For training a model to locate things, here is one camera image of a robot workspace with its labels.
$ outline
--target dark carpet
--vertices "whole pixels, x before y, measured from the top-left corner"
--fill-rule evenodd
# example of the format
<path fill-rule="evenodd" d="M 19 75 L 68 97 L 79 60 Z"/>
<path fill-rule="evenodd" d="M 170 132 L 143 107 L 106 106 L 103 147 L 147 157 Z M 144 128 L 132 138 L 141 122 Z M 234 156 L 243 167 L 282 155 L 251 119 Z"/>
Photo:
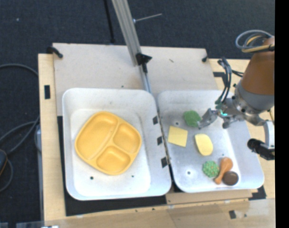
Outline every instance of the dark carpet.
<path fill-rule="evenodd" d="M 111 0 L 107 0 L 115 44 L 124 39 Z M 128 0 L 141 46 L 205 48 L 210 58 L 250 55 L 235 47 L 250 29 L 275 34 L 275 0 Z M 38 53 L 54 42 L 109 44 L 103 0 L 0 0 L 0 65 L 22 64 L 38 70 Z M 0 137 L 39 114 L 37 76 L 21 67 L 0 68 Z M 9 152 L 28 132 L 24 128 L 0 142 Z M 40 220 L 39 174 L 34 131 L 9 155 L 10 185 L 0 192 L 0 220 L 13 228 Z M 10 178 L 7 167 L 0 188 Z"/>

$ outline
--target wooden table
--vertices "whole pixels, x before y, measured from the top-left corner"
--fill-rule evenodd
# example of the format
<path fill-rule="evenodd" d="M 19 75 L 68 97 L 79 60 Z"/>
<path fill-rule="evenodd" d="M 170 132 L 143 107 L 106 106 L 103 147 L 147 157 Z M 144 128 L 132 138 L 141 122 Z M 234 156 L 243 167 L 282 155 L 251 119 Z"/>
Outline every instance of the wooden table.
<path fill-rule="evenodd" d="M 262 222 L 266 227 L 275 224 L 275 161 L 266 161 L 260 158 L 260 163 L 265 175 L 264 189 L 267 199 L 258 201 L 248 201 L 252 193 L 258 190 L 236 190 L 235 192 L 224 191 L 205 193 L 174 193 L 170 191 L 166 194 L 167 205 L 147 207 L 139 209 L 111 210 L 98 213 L 90 213 L 78 216 L 66 216 L 65 200 L 62 181 L 62 170 L 60 161 L 60 148 L 58 138 L 57 123 L 57 103 L 55 92 L 55 55 L 39 54 L 39 94 L 40 94 L 40 126 L 42 143 L 42 166 L 43 166 L 43 209 L 46 225 L 61 225 L 61 227 L 188 227 L 192 222 L 198 222 L 200 217 L 195 212 L 203 212 L 206 216 L 211 216 L 206 222 L 217 219 L 224 221 L 224 226 L 219 222 L 218 227 L 228 227 L 228 221 L 232 221 L 230 210 L 237 212 L 248 212 L 248 219 L 234 220 L 233 225 L 247 222 Z M 248 60 L 228 60 L 234 70 L 243 72 L 246 69 Z M 206 62 L 211 66 L 211 72 L 223 72 L 217 64 L 217 59 L 208 59 Z M 240 78 L 233 75 L 232 83 L 237 83 Z M 215 78 L 216 85 L 223 89 L 223 82 L 220 77 Z M 46 86 L 49 86 L 50 97 L 46 98 Z M 274 119 L 274 108 L 270 113 L 265 112 L 264 119 Z M 255 127 L 247 124 L 252 138 L 264 140 L 263 127 Z M 259 219 L 255 215 L 250 215 L 251 210 L 265 207 L 268 215 L 264 214 Z"/>

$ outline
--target tray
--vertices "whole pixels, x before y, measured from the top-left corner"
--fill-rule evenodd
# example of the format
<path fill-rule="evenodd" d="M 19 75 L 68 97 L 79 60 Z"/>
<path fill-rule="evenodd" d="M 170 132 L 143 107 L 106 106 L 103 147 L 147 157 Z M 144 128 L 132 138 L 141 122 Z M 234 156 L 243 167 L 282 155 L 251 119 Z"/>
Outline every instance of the tray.
<path fill-rule="evenodd" d="M 75 140 L 79 157 L 97 170 L 120 175 L 133 163 L 141 147 L 140 133 L 110 112 L 95 113 Z"/>
<path fill-rule="evenodd" d="M 144 90 L 71 88 L 63 94 L 63 140 L 66 189 L 78 200 L 108 200 L 161 196 L 172 180 L 157 117 L 156 102 Z M 109 112 L 131 124 L 142 143 L 130 167 L 120 175 L 103 173 L 75 150 L 78 133 L 91 116 Z"/>
<path fill-rule="evenodd" d="M 174 182 L 184 192 L 256 189 L 264 183 L 258 156 L 247 147 L 250 133 L 245 121 L 235 122 L 227 129 L 222 128 L 221 118 L 202 129 L 185 123 L 185 111 L 194 110 L 202 116 L 208 108 L 215 106 L 214 102 L 221 93 L 219 90 L 164 91 L 158 95 L 165 140 L 168 140 L 170 126 L 188 132 L 185 147 L 166 142 Z M 213 143 L 211 155 L 203 156 L 199 153 L 194 139 L 198 133 L 210 137 Z M 232 159 L 232 171 L 239 176 L 239 181 L 234 186 L 216 184 L 213 178 L 207 177 L 202 171 L 202 165 L 206 161 L 215 161 L 219 165 L 223 157 Z"/>

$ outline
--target white tray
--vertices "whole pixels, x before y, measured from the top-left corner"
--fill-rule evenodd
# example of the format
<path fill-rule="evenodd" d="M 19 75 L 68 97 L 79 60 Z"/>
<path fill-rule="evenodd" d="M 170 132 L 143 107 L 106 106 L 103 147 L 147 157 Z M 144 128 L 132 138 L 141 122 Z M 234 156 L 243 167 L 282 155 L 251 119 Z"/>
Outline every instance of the white tray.
<path fill-rule="evenodd" d="M 247 147 L 250 134 L 245 121 L 232 123 L 229 128 L 223 129 L 223 120 L 218 118 L 200 130 L 185 123 L 183 118 L 185 111 L 194 110 L 203 116 L 208 108 L 215 107 L 214 102 L 221 93 L 218 90 L 165 91 L 158 96 L 165 139 L 168 138 L 171 125 L 188 131 L 186 147 L 166 142 L 174 182 L 184 192 L 256 189 L 264 183 L 258 156 Z M 213 143 L 211 155 L 202 156 L 197 151 L 194 140 L 197 133 L 205 133 L 210 137 Z M 239 181 L 234 186 L 223 183 L 217 185 L 202 171 L 202 165 L 206 161 L 215 161 L 219 164 L 224 156 L 232 159 L 232 171 L 239 176 Z"/>
<path fill-rule="evenodd" d="M 63 134 L 66 188 L 78 200 L 106 200 L 161 196 L 171 187 L 161 126 L 154 123 L 156 103 L 144 90 L 72 88 L 63 94 Z M 94 113 L 109 111 L 134 126 L 142 146 L 129 169 L 123 174 L 104 174 L 77 155 L 74 140 Z"/>

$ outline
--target yellow square block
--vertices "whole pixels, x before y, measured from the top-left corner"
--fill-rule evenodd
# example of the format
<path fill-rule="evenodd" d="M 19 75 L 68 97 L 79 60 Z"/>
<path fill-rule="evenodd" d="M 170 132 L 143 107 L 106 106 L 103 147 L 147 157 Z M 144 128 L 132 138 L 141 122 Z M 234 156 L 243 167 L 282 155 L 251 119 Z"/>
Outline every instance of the yellow square block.
<path fill-rule="evenodd" d="M 170 126 L 168 142 L 174 143 L 181 147 L 186 147 L 188 131 L 179 127 Z"/>

